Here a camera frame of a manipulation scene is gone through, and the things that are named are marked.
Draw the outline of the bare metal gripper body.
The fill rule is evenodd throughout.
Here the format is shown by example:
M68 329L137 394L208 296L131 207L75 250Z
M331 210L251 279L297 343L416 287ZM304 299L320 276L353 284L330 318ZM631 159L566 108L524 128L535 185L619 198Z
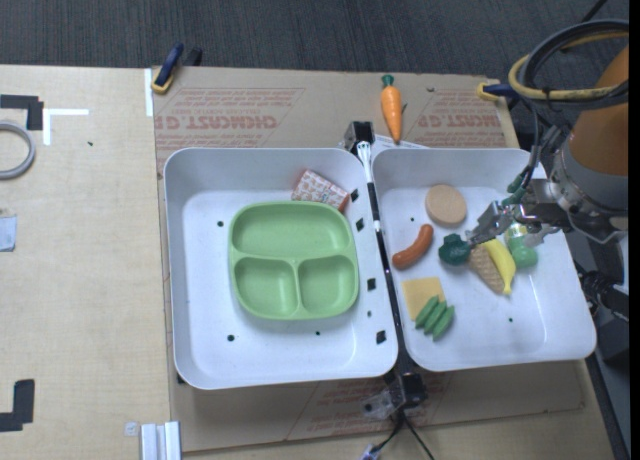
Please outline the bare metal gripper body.
M516 222L531 233L549 229L571 230L568 214L556 202L546 179L531 179L524 189L518 188L501 204Z

